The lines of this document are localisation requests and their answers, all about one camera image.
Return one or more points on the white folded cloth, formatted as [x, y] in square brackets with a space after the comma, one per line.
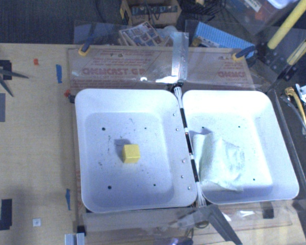
[219, 162]

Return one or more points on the brown cardboard board red print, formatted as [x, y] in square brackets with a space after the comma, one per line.
[104, 71]

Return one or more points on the thin black and white rod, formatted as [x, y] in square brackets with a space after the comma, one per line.
[184, 121]

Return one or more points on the brown cardboard box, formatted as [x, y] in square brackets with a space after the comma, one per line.
[168, 16]

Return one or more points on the yellow cube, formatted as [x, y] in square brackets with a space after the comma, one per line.
[130, 153]

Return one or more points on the white plastic tray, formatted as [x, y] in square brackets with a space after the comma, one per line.
[132, 182]
[260, 147]

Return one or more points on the blue box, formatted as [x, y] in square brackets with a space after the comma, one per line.
[219, 36]

